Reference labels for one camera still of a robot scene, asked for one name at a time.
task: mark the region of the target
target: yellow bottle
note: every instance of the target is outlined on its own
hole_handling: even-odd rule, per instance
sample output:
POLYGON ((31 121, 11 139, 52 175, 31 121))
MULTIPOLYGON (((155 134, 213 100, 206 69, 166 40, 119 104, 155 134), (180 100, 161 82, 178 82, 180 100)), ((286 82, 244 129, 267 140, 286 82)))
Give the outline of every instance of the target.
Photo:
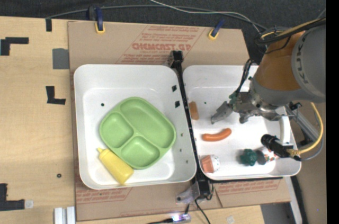
POLYGON ((127 165, 111 150, 101 148, 97 150, 100 152, 100 161, 120 184, 124 184, 127 179, 132 176, 134 173, 133 168, 127 165))

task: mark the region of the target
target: yellow mustard bottle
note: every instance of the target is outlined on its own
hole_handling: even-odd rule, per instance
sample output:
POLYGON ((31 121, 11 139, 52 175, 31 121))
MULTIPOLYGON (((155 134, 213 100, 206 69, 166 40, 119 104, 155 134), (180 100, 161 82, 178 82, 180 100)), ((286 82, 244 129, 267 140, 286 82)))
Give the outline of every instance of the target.
POLYGON ((99 151, 99 159, 112 176, 120 183, 124 184, 134 173, 133 168, 126 164, 116 154, 109 149, 97 149, 99 151))

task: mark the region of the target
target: dark green object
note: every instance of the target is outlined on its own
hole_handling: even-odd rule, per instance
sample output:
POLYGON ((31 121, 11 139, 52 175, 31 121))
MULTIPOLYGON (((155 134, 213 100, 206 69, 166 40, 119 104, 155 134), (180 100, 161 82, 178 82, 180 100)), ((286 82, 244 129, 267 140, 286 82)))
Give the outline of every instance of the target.
POLYGON ((242 164, 249 164, 250 166, 254 166, 257 161, 257 155, 255 151, 251 149, 244 149, 243 155, 240 155, 240 160, 242 164))

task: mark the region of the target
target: wooden surface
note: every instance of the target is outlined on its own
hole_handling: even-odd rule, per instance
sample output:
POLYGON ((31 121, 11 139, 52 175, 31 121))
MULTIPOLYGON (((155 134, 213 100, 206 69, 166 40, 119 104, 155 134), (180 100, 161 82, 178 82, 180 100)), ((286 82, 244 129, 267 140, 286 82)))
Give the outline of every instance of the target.
MULTIPOLYGON (((7 200, 33 200, 33 209, 0 212, 0 223, 52 223, 53 209, 75 205, 69 70, 52 68, 52 49, 68 49, 67 21, 0 17, 0 38, 29 37, 0 57, 0 183, 7 200), (65 105, 47 104, 46 86, 65 105)), ((192 223, 206 223, 199 211, 192 223)), ((264 223, 259 205, 206 210, 211 223, 264 223)), ((87 221, 148 223, 169 215, 87 221)))

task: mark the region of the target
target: green plate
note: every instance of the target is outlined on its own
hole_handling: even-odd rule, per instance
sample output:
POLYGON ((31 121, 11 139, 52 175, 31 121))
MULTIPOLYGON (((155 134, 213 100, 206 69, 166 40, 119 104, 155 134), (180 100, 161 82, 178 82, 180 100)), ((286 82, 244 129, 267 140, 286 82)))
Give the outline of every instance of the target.
POLYGON ((105 144, 135 169, 155 164, 173 146, 173 124, 149 102, 130 97, 116 105, 102 120, 105 144))

